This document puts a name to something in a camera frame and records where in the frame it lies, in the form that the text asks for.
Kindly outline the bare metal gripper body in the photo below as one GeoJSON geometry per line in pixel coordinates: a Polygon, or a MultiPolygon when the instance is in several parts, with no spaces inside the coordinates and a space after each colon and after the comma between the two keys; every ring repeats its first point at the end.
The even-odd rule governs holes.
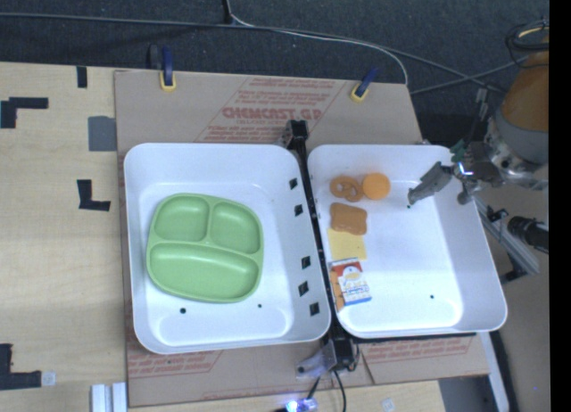
{"type": "Polygon", "coordinates": [[[547,136],[532,131],[514,134],[494,130],[482,141],[463,140],[451,148],[454,173],[469,190],[517,185],[544,190],[548,179],[537,172],[548,162],[547,136]]]}

